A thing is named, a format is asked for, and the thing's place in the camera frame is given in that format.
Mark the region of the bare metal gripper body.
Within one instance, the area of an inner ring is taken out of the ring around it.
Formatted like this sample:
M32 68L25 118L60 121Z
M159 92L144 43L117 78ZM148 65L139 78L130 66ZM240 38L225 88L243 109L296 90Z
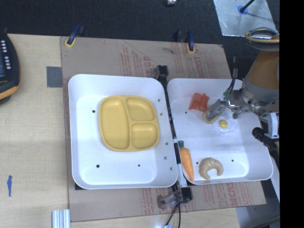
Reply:
M267 107L273 104L254 98L246 89L232 90L224 96L224 100L231 111L236 108L249 108L254 114L266 113Z

